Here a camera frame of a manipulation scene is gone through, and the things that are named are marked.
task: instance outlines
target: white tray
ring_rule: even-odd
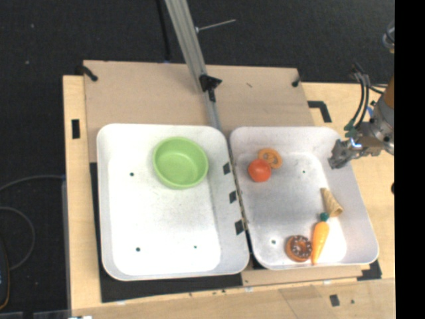
[[[328,240],[318,266],[358,265],[373,262],[378,255],[369,216],[351,165],[331,169],[327,159],[337,132],[322,127],[243,127],[231,133],[234,170],[241,192],[254,256],[268,269],[311,266],[297,263],[284,252],[292,235],[311,238],[318,215],[325,211],[320,188],[326,187],[344,208],[329,220]],[[274,148],[282,158],[267,182],[250,179],[249,163],[262,148]]]
[[[198,143],[207,177],[185,190],[165,187],[152,153],[165,138]],[[97,137],[102,261],[118,280],[236,274],[249,261],[225,137],[208,126],[110,124]],[[230,172],[223,167],[230,166]]]

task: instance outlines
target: metal pole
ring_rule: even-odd
[[[165,4],[173,22],[183,57],[195,81],[196,89],[204,96],[210,124],[221,131],[216,104],[209,98],[209,94],[203,91],[201,86],[200,78],[207,75],[207,68],[187,0],[165,0]]]

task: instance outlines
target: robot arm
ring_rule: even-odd
[[[382,43],[384,47],[390,49],[391,53],[394,53],[394,21],[387,26]],[[348,140],[337,140],[332,149],[332,156],[328,159],[332,169],[343,167],[348,161],[363,156],[378,156],[382,150],[394,155],[394,76],[374,105],[368,122],[364,122],[363,119],[369,103],[369,89],[373,89],[373,87],[369,77],[359,65],[355,67],[354,76],[361,83],[362,99],[353,119],[344,128],[348,131],[345,135]],[[362,107],[363,113],[360,120],[354,125]]]
[[[378,156],[382,150],[394,155],[394,76],[375,104],[370,120],[359,123],[350,132],[348,140],[335,142],[328,159],[333,169],[363,156]]]

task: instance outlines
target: black cable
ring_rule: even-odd
[[[26,261],[29,259],[29,257],[33,253],[34,246],[35,246],[35,228],[34,228],[33,223],[31,222],[31,220],[22,211],[19,211],[17,209],[11,208],[11,207],[2,207],[2,206],[0,206],[0,211],[11,211],[11,212],[19,215],[20,217],[22,217],[28,223],[28,226],[30,227],[30,230],[31,230],[31,237],[33,239],[31,241],[31,246],[30,246],[27,254],[24,256],[24,258],[19,263],[13,265],[12,267],[9,267],[9,270],[15,270],[16,268],[19,268],[24,263],[26,263]]]
[[[10,188],[14,185],[20,184],[22,182],[26,182],[26,181],[32,181],[34,179],[60,179],[61,181],[64,181],[64,176],[63,175],[34,175],[34,176],[29,176],[29,177],[24,177],[21,179],[17,179],[15,181],[9,182],[5,185],[2,185],[0,187],[0,192],[6,190],[7,188]],[[30,230],[31,230],[31,235],[32,235],[32,242],[31,242],[31,247],[28,251],[28,253],[25,255],[25,257],[17,264],[13,265],[12,267],[9,268],[9,270],[14,270],[16,268],[19,268],[20,266],[22,266],[31,256],[31,254],[33,253],[34,250],[34,246],[35,246],[35,228],[33,223],[31,222],[31,220],[21,211],[12,208],[12,207],[4,207],[4,206],[0,206],[0,211],[12,211],[15,214],[21,216],[29,225]]]
[[[365,96],[365,105],[363,107],[363,112],[360,116],[359,121],[357,122],[357,124],[355,125],[356,129],[360,128],[360,125],[362,123],[362,121],[365,119],[365,115],[366,115],[366,111],[367,111],[367,106],[369,105],[369,85],[366,85],[366,96]]]
[[[375,88],[374,86],[370,86],[369,87],[373,92],[376,92],[376,93],[379,93],[379,94],[384,94],[384,92],[385,91],[381,91],[381,90],[378,90],[377,88]]]
[[[356,113],[354,114],[353,118],[351,118],[353,122],[355,122],[356,118],[359,116],[360,111],[363,107],[363,103],[365,101],[365,84],[364,84],[362,78],[359,79],[359,82],[360,82],[360,85],[361,85],[361,99],[360,99],[359,107],[357,108]]]
[[[24,177],[21,179],[17,179],[16,181],[10,182],[8,184],[2,185],[0,187],[0,192],[3,190],[12,187],[13,185],[20,184],[22,182],[31,181],[33,179],[61,179],[62,181],[65,179],[63,175],[34,175],[30,177]]]
[[[392,42],[393,44],[395,44],[396,39],[395,39],[395,22],[391,21],[388,26],[386,27],[386,31],[385,34],[387,36],[388,39],[390,39],[390,42]]]

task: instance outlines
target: black bracket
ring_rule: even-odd
[[[331,115],[329,114],[327,106],[324,102],[316,101],[316,100],[308,100],[307,103],[309,108],[320,109],[321,116],[325,123],[332,123]]]
[[[87,74],[87,76],[93,81],[97,81],[98,77],[96,75],[93,74],[93,72],[88,68],[85,67],[84,65],[78,65],[75,68],[75,74],[78,76],[84,76],[85,74]]]
[[[216,102],[214,89],[221,84],[222,80],[202,74],[199,77],[199,82],[201,83],[202,91],[208,91],[210,101]]]
[[[381,267],[379,266],[378,260],[375,260],[373,263],[369,264],[370,269],[362,270],[363,276],[360,276],[357,278],[357,281],[364,281],[364,280],[374,280],[374,279],[381,279],[383,272],[381,270]]]

